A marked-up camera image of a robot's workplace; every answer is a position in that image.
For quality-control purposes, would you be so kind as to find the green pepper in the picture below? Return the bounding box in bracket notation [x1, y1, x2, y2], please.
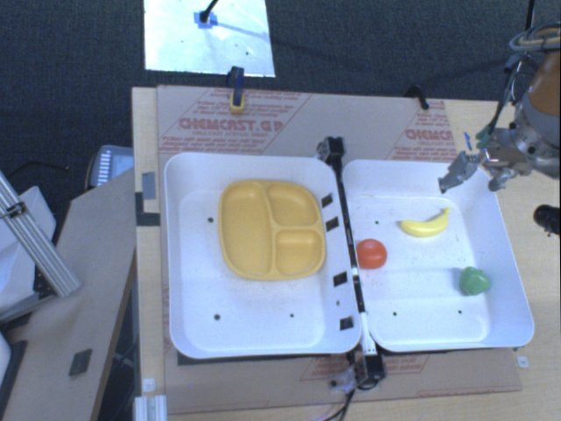
[458, 266, 492, 297]

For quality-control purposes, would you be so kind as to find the white plastic tray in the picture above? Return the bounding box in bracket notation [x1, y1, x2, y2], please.
[341, 159, 536, 354]
[164, 151, 363, 360]

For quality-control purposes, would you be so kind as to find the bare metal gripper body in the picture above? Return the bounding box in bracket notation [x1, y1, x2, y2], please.
[480, 120, 561, 178]

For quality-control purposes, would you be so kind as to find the yellow divided plate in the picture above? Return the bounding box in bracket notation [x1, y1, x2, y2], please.
[217, 179, 328, 282]

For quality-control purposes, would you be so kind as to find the brown cardboard board red print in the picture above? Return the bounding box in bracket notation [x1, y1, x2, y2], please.
[155, 84, 525, 416]

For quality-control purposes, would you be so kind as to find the orange tomato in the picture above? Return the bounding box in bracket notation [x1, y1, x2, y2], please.
[355, 238, 388, 271]

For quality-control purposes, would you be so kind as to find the yellow banana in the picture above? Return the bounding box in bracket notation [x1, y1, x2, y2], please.
[399, 207, 452, 239]

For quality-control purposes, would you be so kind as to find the thin black and white rod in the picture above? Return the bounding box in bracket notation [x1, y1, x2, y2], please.
[329, 154, 376, 355]

